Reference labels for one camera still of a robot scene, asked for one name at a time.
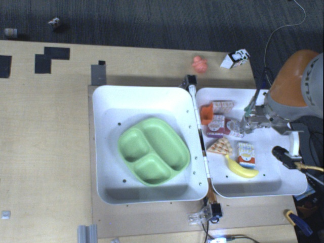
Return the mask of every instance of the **plastic tray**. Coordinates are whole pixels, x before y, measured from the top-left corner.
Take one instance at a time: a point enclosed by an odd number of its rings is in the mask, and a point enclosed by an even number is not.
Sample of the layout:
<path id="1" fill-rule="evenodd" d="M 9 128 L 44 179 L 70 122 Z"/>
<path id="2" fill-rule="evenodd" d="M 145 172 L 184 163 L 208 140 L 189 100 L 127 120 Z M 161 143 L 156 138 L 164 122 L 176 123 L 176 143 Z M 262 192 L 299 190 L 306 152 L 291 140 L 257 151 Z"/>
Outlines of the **plastic tray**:
<path id="1" fill-rule="evenodd" d="M 120 156 L 132 173 L 147 186 L 174 178 L 190 162 L 190 152 L 165 121 L 149 118 L 132 126 L 118 140 Z"/>
<path id="2" fill-rule="evenodd" d="M 264 102 L 261 91 L 257 105 Z M 232 100 L 233 109 L 225 114 L 226 117 L 241 120 L 244 108 L 254 95 L 252 89 L 222 89 L 203 88 L 197 92 L 197 106 L 201 109 L 216 100 Z M 204 142 L 208 148 L 215 138 L 206 136 L 206 126 L 203 126 Z M 291 137 L 280 135 L 272 128 L 256 129 L 253 133 L 245 134 L 243 138 L 226 136 L 233 147 L 231 158 L 237 159 L 237 143 L 249 142 L 255 150 L 255 169 L 259 174 L 251 179 L 242 178 L 232 173 L 226 164 L 223 155 L 207 152 L 209 170 L 213 179 L 213 187 L 223 197 L 250 197 L 250 196 L 274 196 L 274 195 L 298 195 L 307 188 L 306 176 L 298 170 L 289 170 L 282 165 L 271 153 L 274 146 L 281 146 L 289 150 Z"/>

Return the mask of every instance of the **green plate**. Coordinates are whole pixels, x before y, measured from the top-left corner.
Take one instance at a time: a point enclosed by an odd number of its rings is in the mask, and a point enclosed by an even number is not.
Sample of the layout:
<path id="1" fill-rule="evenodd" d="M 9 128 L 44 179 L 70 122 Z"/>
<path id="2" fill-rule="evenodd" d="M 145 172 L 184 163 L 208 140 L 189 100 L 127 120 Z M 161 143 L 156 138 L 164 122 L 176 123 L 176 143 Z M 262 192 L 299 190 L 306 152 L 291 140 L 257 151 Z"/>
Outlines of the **green plate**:
<path id="1" fill-rule="evenodd" d="M 169 181 L 190 162 L 185 143 L 159 118 L 143 120 L 125 131 L 118 140 L 118 151 L 132 173 L 147 186 Z"/>

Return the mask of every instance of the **black cable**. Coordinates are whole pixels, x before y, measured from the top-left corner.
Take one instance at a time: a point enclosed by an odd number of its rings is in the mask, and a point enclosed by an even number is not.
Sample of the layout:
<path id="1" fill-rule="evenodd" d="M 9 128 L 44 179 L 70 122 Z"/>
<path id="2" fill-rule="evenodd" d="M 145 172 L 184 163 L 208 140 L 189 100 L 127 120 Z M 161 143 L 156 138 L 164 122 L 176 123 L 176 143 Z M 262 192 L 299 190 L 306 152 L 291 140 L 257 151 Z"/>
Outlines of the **black cable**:
<path id="1" fill-rule="evenodd" d="M 269 87 L 271 88 L 271 86 L 272 86 L 272 84 L 274 82 L 273 73 L 272 73 L 272 71 L 271 71 L 271 69 L 269 67 L 265 67 L 264 71 L 265 71 L 266 80 L 268 81 Z"/>
<path id="2" fill-rule="evenodd" d="M 323 133 L 321 133 L 321 132 L 310 132 L 310 136 L 309 136 L 309 139 L 308 139 L 308 147 L 309 147 L 309 151 L 310 151 L 310 156 L 312 157 L 312 159 L 313 159 L 315 165 L 319 166 L 319 162 L 316 161 L 316 159 L 314 158 L 313 150 L 312 150 L 312 148 L 311 148 L 311 146 L 310 146 L 311 138 L 312 138 L 312 136 L 314 136 L 315 134 L 320 134 L 320 135 L 323 136 Z"/>
<path id="3" fill-rule="evenodd" d="M 272 83 L 273 83 L 273 80 L 274 80 L 274 78 L 273 78 L 273 74 L 272 74 L 272 71 L 270 70 L 270 68 L 267 68 L 267 63 L 266 63 L 266 59 L 267 59 L 267 50 L 268 50 L 268 46 L 269 46 L 269 43 L 270 43 L 270 40 L 271 40 L 271 38 L 272 38 L 272 36 L 273 36 L 273 34 L 276 32 L 276 31 L 278 31 L 278 30 L 280 30 L 280 29 L 282 29 L 282 28 L 284 28 L 284 27 L 290 27 L 290 26 L 297 26 L 297 25 L 300 25 L 300 24 L 302 24 L 304 21 L 305 21 L 305 19 L 306 19 L 306 11 L 305 11 L 305 9 L 299 4 L 299 3 L 297 3 L 297 1 L 296 0 L 293 0 L 302 10 L 303 10 L 303 12 L 304 12 L 304 19 L 301 21 L 301 22 L 299 22 L 299 23 L 296 23 L 296 24 L 287 24 L 287 25 L 284 25 L 284 26 L 281 26 L 281 27 L 279 27 L 279 28 L 277 28 L 276 30 L 274 30 L 272 33 L 271 33 L 271 35 L 270 35 L 270 37 L 269 37 L 269 39 L 268 39 L 268 41 L 267 41 L 267 44 L 266 44 L 266 46 L 265 46 L 265 49 L 264 49 L 264 57 L 263 57 L 263 61 L 264 61 L 264 70 L 263 70 L 263 72 L 267 72 L 267 73 L 265 73 L 265 77 L 266 77 L 266 79 L 267 79 L 267 81 L 268 81 L 268 84 L 270 85 L 270 87 L 272 86 Z"/>
<path id="4" fill-rule="evenodd" d="M 226 240 L 231 241 L 231 240 L 240 239 L 240 238 L 246 238 L 246 239 L 249 239 L 249 240 L 253 241 L 254 243 L 260 243 L 257 240 L 255 240 L 254 238 L 251 238 L 251 237 L 248 237 L 248 236 L 245 236 L 245 235 L 241 235 L 241 234 L 240 235 L 227 236 Z"/>
<path id="5" fill-rule="evenodd" d="M 215 239 L 214 237 L 212 237 L 212 236 L 210 236 L 210 235 L 208 234 L 208 231 L 209 231 L 209 221 L 207 221 L 206 229 L 205 229 L 205 226 L 204 226 L 203 223 L 202 223 L 201 225 L 202 225 L 202 228 L 203 228 L 204 232 L 206 233 L 206 237 L 205 237 L 204 243 L 207 242 L 207 238 L 208 238 L 208 237 L 209 237 L 210 239 Z"/>

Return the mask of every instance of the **yellow banana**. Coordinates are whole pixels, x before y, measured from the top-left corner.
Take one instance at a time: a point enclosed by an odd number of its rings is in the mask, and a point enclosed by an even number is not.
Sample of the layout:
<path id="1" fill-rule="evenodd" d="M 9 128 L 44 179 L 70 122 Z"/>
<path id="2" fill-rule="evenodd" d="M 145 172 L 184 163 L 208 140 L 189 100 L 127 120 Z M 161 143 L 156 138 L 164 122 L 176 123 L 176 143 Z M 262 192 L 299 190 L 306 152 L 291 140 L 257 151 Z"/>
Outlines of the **yellow banana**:
<path id="1" fill-rule="evenodd" d="M 228 168 L 238 176 L 242 176 L 244 178 L 253 178 L 259 173 L 258 170 L 248 169 L 240 166 L 240 164 L 232 160 L 228 154 L 225 155 L 225 157 L 227 159 Z"/>

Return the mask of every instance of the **sink basin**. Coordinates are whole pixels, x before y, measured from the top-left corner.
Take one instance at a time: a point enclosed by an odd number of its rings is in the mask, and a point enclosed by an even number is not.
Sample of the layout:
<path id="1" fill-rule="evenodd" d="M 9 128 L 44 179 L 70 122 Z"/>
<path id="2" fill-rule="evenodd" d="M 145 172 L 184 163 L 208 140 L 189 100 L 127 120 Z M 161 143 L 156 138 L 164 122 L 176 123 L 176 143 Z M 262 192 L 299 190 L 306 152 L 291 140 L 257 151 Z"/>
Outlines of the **sink basin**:
<path id="1" fill-rule="evenodd" d="M 101 86 L 92 99 L 96 186 L 105 203 L 199 200 L 207 194 L 204 159 L 187 91 Z"/>

